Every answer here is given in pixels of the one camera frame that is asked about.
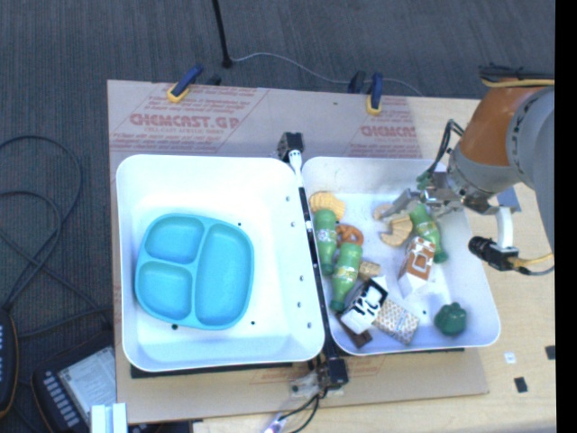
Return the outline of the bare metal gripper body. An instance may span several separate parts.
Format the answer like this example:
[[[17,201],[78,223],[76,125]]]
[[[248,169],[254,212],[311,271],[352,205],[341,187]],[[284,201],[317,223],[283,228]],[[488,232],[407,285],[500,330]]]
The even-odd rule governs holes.
[[[451,171],[424,172],[421,175],[421,192],[421,201],[429,207],[436,201],[459,199],[463,208],[480,215],[494,215],[499,209],[490,203],[493,193],[478,189],[463,180],[460,173]]]

